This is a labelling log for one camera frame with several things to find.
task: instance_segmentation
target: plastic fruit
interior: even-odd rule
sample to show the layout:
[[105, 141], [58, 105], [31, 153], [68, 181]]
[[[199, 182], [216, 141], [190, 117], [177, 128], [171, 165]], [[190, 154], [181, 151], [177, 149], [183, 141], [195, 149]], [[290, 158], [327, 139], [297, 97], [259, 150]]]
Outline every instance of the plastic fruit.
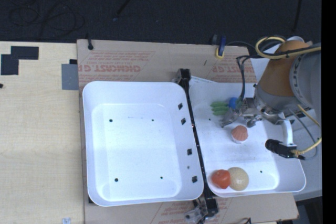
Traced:
[[222, 189], [226, 189], [231, 184], [231, 176], [228, 170], [217, 170], [211, 175], [212, 183]]
[[230, 188], [242, 191], [246, 189], [249, 183], [248, 174], [240, 167], [231, 167], [229, 170], [231, 176]]

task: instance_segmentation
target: blue object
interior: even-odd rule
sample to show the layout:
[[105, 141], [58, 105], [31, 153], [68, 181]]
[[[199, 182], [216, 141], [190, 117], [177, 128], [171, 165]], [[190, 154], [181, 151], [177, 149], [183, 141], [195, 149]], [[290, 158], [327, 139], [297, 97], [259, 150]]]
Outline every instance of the blue object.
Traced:
[[220, 44], [219, 44], [219, 48], [218, 48], [218, 55], [219, 56], [223, 56], [225, 44], [226, 44], [226, 37], [225, 36], [221, 36], [221, 38], [220, 38]]
[[236, 101], [238, 98], [232, 97], [229, 101], [229, 108], [236, 109]]

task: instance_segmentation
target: blue clip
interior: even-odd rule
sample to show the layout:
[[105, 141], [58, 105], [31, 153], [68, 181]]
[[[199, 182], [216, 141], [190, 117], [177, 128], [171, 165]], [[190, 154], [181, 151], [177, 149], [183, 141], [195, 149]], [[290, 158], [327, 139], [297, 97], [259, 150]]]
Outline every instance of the blue clip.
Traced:
[[236, 109], [236, 101], [238, 98], [232, 97], [229, 101], [229, 108]]
[[224, 57], [224, 47], [225, 47], [225, 43], [226, 43], [226, 37], [225, 36], [221, 36], [220, 43], [221, 44], [219, 44], [219, 48], [216, 49], [216, 57], [219, 58], [219, 59], [222, 59]]

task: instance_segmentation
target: light wood surface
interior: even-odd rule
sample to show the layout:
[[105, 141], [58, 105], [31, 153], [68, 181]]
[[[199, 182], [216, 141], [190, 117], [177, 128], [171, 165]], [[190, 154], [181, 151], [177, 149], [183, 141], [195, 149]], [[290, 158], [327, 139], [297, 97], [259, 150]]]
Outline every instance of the light wood surface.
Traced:
[[20, 60], [19, 75], [0, 76], [0, 223], [84, 223], [78, 91], [62, 90], [61, 64], [76, 44], [38, 46], [38, 60]]

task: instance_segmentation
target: round fruit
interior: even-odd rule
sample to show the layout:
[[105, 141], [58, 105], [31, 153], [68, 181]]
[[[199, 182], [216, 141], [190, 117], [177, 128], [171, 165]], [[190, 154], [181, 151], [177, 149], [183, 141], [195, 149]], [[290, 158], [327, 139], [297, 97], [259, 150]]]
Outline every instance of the round fruit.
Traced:
[[247, 128], [243, 125], [238, 125], [231, 131], [231, 136], [234, 142], [243, 143], [247, 140]]
[[231, 176], [230, 188], [237, 191], [246, 189], [249, 178], [245, 170], [240, 167], [231, 167], [228, 171]]
[[211, 175], [212, 183], [222, 189], [226, 189], [231, 184], [231, 176], [228, 170], [217, 170]]

